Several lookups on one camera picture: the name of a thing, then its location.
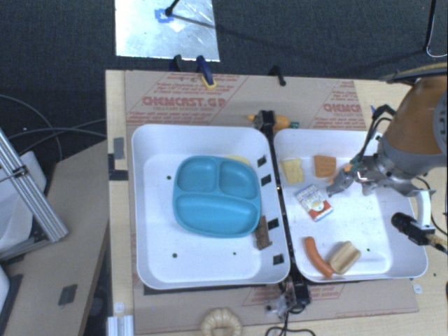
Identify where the blue divided plate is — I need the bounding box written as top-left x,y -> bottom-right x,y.
172,155 -> 262,239

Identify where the orange sausage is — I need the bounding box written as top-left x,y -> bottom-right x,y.
303,236 -> 335,279

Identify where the beige doughnut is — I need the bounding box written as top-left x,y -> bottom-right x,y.
199,307 -> 244,336

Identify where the brown biscuit bar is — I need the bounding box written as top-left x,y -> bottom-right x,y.
253,216 -> 274,251

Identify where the brown cardboard board red print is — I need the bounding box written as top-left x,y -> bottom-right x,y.
124,70 -> 420,329

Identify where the white plastic tray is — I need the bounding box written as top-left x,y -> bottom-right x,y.
131,123 -> 292,291
272,127 -> 429,284

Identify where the black cylinder on white bracket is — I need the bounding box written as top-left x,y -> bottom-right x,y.
391,189 -> 437,246

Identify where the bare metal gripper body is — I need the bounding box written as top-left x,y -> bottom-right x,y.
352,155 -> 421,197

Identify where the beige bread bun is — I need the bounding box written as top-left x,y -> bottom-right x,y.
328,240 -> 362,276

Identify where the thin black rod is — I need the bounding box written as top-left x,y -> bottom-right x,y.
262,112 -> 309,306

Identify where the red and white carton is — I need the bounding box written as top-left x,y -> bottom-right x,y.
294,183 -> 334,223

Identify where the orange carrot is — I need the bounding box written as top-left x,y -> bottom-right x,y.
247,114 -> 291,131

